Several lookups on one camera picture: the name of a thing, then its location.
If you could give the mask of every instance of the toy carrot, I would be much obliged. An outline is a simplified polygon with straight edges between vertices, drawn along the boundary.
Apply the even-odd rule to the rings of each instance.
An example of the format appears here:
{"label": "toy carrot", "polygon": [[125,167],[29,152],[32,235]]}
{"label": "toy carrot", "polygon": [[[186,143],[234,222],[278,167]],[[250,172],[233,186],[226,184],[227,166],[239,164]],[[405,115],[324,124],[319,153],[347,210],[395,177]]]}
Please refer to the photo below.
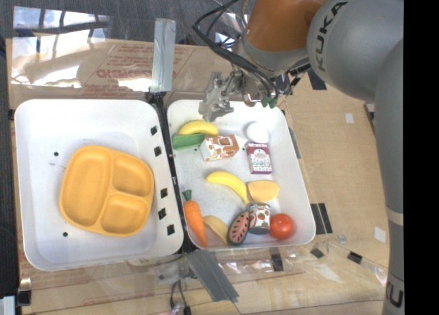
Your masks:
{"label": "toy carrot", "polygon": [[204,225],[203,216],[201,214],[200,206],[197,202],[192,200],[192,191],[188,189],[183,192],[186,199],[183,209],[185,210],[186,220],[192,231],[197,235],[204,247],[207,247],[206,227]]}

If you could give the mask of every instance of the can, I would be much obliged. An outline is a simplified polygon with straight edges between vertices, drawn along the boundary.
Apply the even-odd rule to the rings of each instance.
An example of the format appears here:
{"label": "can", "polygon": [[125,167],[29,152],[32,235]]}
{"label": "can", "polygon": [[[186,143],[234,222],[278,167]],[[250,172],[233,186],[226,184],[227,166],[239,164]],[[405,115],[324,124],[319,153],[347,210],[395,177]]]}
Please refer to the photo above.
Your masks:
{"label": "can", "polygon": [[270,206],[265,203],[250,205],[250,226],[248,232],[255,235],[270,233]]}

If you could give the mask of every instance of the egg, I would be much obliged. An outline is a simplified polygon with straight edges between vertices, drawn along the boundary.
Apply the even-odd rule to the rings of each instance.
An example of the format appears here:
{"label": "egg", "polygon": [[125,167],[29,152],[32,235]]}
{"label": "egg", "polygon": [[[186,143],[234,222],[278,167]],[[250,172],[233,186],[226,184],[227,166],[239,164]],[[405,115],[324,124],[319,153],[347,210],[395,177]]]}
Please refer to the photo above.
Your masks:
{"label": "egg", "polygon": [[247,127],[247,138],[251,140],[253,143],[268,143],[269,134],[267,128],[259,122],[252,122]]}

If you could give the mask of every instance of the orange divided tray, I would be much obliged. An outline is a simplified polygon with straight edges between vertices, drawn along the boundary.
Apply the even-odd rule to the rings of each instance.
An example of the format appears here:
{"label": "orange divided tray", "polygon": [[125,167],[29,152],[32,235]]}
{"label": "orange divided tray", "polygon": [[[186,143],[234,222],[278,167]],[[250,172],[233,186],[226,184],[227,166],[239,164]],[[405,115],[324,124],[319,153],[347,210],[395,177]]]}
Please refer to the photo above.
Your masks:
{"label": "orange divided tray", "polygon": [[77,227],[127,237],[145,226],[153,197],[154,175],[145,162],[118,150],[87,145],[69,161],[60,209]]}

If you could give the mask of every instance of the red tomato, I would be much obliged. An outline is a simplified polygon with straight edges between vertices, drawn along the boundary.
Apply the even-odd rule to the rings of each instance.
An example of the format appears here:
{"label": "red tomato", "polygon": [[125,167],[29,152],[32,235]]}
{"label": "red tomato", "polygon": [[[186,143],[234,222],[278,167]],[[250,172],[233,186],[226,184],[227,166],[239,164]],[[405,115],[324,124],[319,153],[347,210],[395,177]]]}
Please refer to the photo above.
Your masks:
{"label": "red tomato", "polygon": [[270,218],[270,235],[279,240],[288,238],[293,229],[294,222],[286,213],[278,213]]}

